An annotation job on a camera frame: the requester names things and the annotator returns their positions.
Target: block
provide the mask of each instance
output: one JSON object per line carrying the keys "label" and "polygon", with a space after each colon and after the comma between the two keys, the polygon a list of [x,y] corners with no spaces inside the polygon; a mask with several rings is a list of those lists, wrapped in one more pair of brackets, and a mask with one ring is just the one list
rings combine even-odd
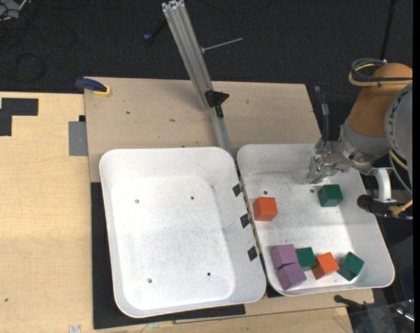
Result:
{"label": "block", "polygon": [[318,191],[318,197],[322,207],[338,206],[344,200],[341,188],[337,184],[324,185]]}
{"label": "block", "polygon": [[312,267],[312,272],[317,280],[323,276],[339,270],[339,265],[337,264],[331,252],[318,255],[316,257],[316,261],[317,264]]}
{"label": "block", "polygon": [[270,252],[273,266],[276,270],[280,269],[283,265],[297,263],[298,256],[293,244],[281,244],[271,249]]}
{"label": "block", "polygon": [[274,197],[258,197],[253,204],[254,219],[256,221],[271,221],[278,214]]}
{"label": "block", "polygon": [[348,281],[356,278],[362,267],[364,266],[364,260],[348,252],[339,263],[339,270],[337,271],[341,276],[346,278]]}
{"label": "block", "polygon": [[297,248],[296,255],[298,256],[299,264],[303,268],[307,268],[309,266],[311,267],[318,264],[318,262],[316,261],[316,257],[314,256],[312,247]]}
{"label": "block", "polygon": [[298,262],[284,265],[277,272],[277,276],[284,290],[291,289],[307,280],[304,270]]}

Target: purple cube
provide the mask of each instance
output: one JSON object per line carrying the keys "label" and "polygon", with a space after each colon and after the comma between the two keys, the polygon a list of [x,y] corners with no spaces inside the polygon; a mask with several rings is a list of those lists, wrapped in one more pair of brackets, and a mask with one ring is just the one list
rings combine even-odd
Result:
{"label": "purple cube", "polygon": [[304,270],[299,263],[284,265],[277,273],[278,279],[284,290],[291,289],[307,280]]}
{"label": "purple cube", "polygon": [[274,268],[279,270],[283,265],[297,263],[298,255],[293,244],[282,244],[271,249],[271,260]]}

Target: black bracket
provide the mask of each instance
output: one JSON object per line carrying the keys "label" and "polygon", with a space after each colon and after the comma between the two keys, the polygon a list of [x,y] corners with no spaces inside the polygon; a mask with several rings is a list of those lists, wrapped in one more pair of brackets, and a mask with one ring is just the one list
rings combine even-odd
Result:
{"label": "black bracket", "polygon": [[208,105],[212,108],[213,106],[216,109],[216,114],[219,117],[224,117],[222,112],[222,103],[228,99],[230,95],[225,94],[224,92],[216,92],[214,90],[208,90],[205,92],[205,97],[207,99]]}

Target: wooden table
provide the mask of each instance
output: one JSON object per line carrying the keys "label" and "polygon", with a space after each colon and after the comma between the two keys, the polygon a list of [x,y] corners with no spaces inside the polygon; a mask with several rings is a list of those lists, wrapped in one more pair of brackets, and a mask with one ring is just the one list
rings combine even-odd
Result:
{"label": "wooden table", "polygon": [[[94,124],[101,119],[123,125],[132,115],[128,124],[136,128],[131,129],[131,137],[136,145],[148,147],[180,146],[182,142],[187,142],[185,146],[215,145],[212,124],[193,104],[196,96],[188,80],[97,80],[111,87],[111,97],[127,100],[124,108],[111,107],[109,99],[97,99],[89,91],[85,95],[0,92],[0,107],[2,98],[39,100],[38,116],[13,116],[12,136],[0,137],[1,333],[68,333],[74,325],[80,325],[82,333],[149,331],[146,324],[93,328],[90,183],[97,181],[95,166],[100,154],[120,142],[112,138],[118,133],[116,128],[97,129]],[[248,143],[318,140],[319,128],[304,85],[213,85],[230,94],[224,114],[235,152]],[[156,112],[146,116],[144,105],[163,96],[175,107],[159,103]],[[136,99],[140,101],[137,105],[129,105]],[[107,102],[109,112],[103,113]],[[107,118],[121,111],[125,112],[121,116],[128,116],[126,120]],[[70,156],[68,123],[85,113],[90,156]],[[163,123],[147,123],[165,117]],[[193,126],[192,137],[187,133],[189,125]],[[137,133],[137,127],[143,135]],[[162,129],[170,129],[166,143],[157,138]],[[343,332],[346,309],[333,300],[336,293],[265,296],[245,305],[244,316],[167,321],[158,326],[161,332],[282,332],[283,327],[286,332]],[[346,297],[373,302],[371,289],[348,290]]]}

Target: empty white tray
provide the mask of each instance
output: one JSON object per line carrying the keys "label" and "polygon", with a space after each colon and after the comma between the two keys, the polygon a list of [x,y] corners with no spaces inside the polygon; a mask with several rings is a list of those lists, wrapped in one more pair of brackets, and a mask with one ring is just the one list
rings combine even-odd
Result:
{"label": "empty white tray", "polygon": [[100,161],[117,306],[131,317],[253,302],[266,279],[233,158],[117,149]]}
{"label": "empty white tray", "polygon": [[[366,193],[360,174],[351,169],[312,185],[307,174],[313,155],[313,144],[250,144],[237,154],[251,209],[260,196],[276,199],[278,215],[272,221],[255,221],[270,284],[286,296],[389,286],[394,267],[378,222],[356,203]],[[320,205],[317,192],[325,184],[340,186],[344,200],[337,207]],[[307,270],[305,282],[284,290],[270,255],[279,244],[312,247],[315,255],[331,252],[337,261],[351,251],[364,266],[350,282],[336,272],[317,280]]]}

